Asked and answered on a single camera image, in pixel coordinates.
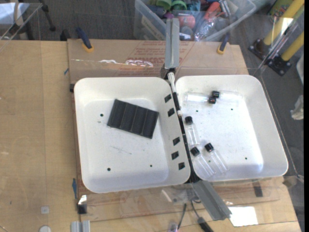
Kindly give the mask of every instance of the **white plastic tray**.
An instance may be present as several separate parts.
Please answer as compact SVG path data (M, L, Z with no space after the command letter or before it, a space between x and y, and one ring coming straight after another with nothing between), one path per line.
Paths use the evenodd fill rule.
M258 179L281 176L287 158L260 82L249 75L184 76L176 83L183 116L191 116L202 141L211 142L226 161L229 171L209 181ZM184 103L188 91L211 94L232 91L230 101L214 105ZM203 173L197 173L205 179Z
M85 78L74 87L82 178L93 192L182 184L190 175L166 81L156 77ZM159 112L152 139L111 128L115 99ZM175 113L168 116L173 108ZM174 145L173 140L180 141Z

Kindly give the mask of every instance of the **wooden tabletop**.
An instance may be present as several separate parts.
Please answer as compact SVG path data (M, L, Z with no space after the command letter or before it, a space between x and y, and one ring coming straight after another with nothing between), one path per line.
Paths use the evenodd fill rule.
M245 65L240 48L231 51ZM69 232L70 223L80 219L72 188L77 162L68 67L66 42L12 41L0 52L0 228L8 232L43 225ZM226 219L210 221L211 228L301 231L288 190L282 179L276 181L279 199L253 205L264 224L236 228ZM186 216L180 231L202 231ZM166 231L158 226L164 218L168 215L91 222L91 231Z

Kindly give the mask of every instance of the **yellow tube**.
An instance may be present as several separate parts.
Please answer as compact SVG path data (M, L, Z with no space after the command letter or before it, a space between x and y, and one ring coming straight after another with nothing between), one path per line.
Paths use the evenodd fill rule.
M289 46L288 49L281 55L284 61L289 61L291 57L301 48L304 44L304 31L298 36L298 38Z
M263 42L265 45L271 45L272 42L280 34L284 22L284 18L293 18L301 6L305 3L305 0L294 0L282 17L279 18L278 22L275 24L273 30L271 30L268 35L264 38Z

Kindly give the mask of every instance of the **black metal base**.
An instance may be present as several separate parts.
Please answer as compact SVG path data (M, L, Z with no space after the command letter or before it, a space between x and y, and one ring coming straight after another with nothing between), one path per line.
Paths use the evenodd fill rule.
M283 76L292 66L289 61L284 61L280 55L275 56L273 59L268 59L265 63L272 70L280 76Z
M259 59L263 60L269 53L269 46L265 45L262 39L257 39L253 45L249 47L249 51L253 52Z

